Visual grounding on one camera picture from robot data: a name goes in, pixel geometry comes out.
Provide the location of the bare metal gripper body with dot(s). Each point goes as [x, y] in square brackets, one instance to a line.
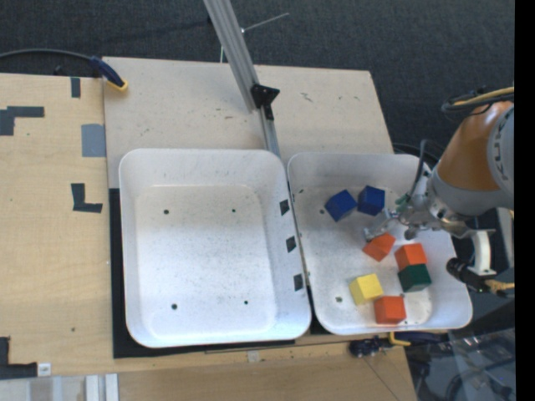
[422, 215]

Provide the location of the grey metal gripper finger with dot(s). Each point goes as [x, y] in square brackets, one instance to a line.
[378, 226]
[411, 231]

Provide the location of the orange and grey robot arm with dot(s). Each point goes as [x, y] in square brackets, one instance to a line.
[468, 161]

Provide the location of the orange cube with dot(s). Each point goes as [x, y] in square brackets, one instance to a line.
[411, 256]
[390, 310]
[379, 247]

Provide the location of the blue cube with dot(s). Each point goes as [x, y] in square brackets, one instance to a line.
[371, 201]
[340, 205]

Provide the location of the green cube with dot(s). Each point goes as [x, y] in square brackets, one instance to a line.
[414, 279]

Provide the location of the white plastic tray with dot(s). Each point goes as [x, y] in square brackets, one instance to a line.
[200, 257]
[330, 261]

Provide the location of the yellow cube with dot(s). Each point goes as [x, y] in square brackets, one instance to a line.
[365, 288]

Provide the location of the pale wood board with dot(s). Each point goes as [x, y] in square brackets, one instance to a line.
[184, 107]

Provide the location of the black cylinder on white bracket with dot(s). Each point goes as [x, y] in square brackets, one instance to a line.
[482, 249]

